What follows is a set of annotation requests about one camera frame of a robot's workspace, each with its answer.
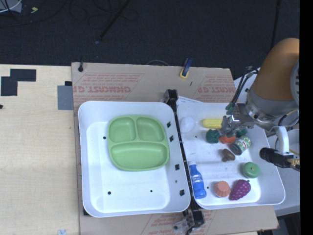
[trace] can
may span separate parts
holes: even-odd
[[[235,155],[241,155],[245,150],[247,150],[251,146],[251,139],[242,135],[240,138],[234,141],[229,148]]]

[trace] metal bracket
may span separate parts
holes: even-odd
[[[192,183],[191,183],[191,178],[190,178],[190,173],[189,173],[189,168],[188,168],[188,163],[186,159],[186,154],[184,150],[184,146],[182,144],[182,139],[181,139],[181,133],[180,133],[180,127],[179,127],[179,120],[177,116],[177,104],[176,101],[178,100],[178,93],[177,90],[167,90],[164,94],[163,97],[163,102],[169,105],[175,116],[175,122],[176,122],[176,128],[177,128],[177,133],[179,137],[179,143],[180,143],[180,149],[181,149],[181,154],[182,158],[184,161],[184,166],[185,166],[185,172],[187,176],[187,181],[188,181],[188,186],[189,186],[189,192],[191,195],[191,203],[190,203],[190,209],[191,209],[191,214],[193,217],[193,225],[191,228],[196,228],[200,227],[202,224],[204,224],[204,218],[202,212],[199,210],[200,206],[197,204],[194,196],[193,196],[193,191],[192,191]],[[180,226],[182,226],[185,222],[182,220],[182,223],[179,223]]]
[[[176,223],[172,225],[173,230],[176,232],[176,235],[186,235],[187,232],[192,229],[192,227],[195,225],[193,216],[191,213],[188,212],[185,215],[185,217]]]

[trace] white tray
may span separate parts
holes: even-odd
[[[179,122],[184,117],[192,117],[195,128],[188,133],[182,133],[181,138],[188,161],[197,162],[197,168],[203,176],[207,196],[196,202],[204,209],[214,210],[232,207],[276,205],[285,199],[285,190],[277,167],[266,162],[259,156],[263,147],[269,147],[265,132],[258,126],[248,130],[252,145],[234,161],[222,161],[221,151],[228,144],[221,142],[210,144],[205,139],[208,128],[203,127],[205,118],[220,118],[226,114],[226,103],[182,103],[178,106]],[[248,179],[241,173],[246,162],[254,162],[260,167],[260,174],[255,179]],[[219,198],[213,191],[214,183],[220,180],[228,182],[232,188],[238,179],[249,180],[251,191],[239,200]]]
[[[107,139],[103,138],[108,123],[115,117],[131,114],[155,117],[163,125],[167,138],[173,136],[168,141],[170,158],[165,166],[123,171],[111,162]],[[91,216],[182,212],[188,208],[191,197],[170,106],[161,102],[88,101],[80,106],[78,118],[83,205]]]

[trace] yellow clip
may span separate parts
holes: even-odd
[[[38,8],[36,8],[36,7],[32,7],[31,9],[33,10],[31,13],[34,13],[38,10]]]
[[[179,77],[181,79],[186,79],[188,77],[188,74],[189,74],[189,67],[191,66],[191,62],[192,62],[192,58],[188,57],[186,60],[185,60],[185,63],[184,63],[184,68],[182,68],[180,74],[179,74]]]
[[[183,72],[183,71],[184,71],[184,69],[181,70],[181,72],[180,72],[180,74],[179,74],[179,77],[180,77],[181,79],[186,79],[186,78],[188,77],[189,71],[187,71],[186,76],[183,76],[183,75],[182,75],[182,72]]]

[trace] compartment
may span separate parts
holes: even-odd
[[[169,152],[161,143],[132,142],[112,146],[110,158],[122,170],[151,170],[164,166]]]
[[[144,141],[162,141],[165,138],[163,126],[155,119],[139,117],[137,119],[139,138]]]
[[[135,122],[131,117],[119,117],[109,125],[109,138],[113,142],[127,142],[136,138]]]

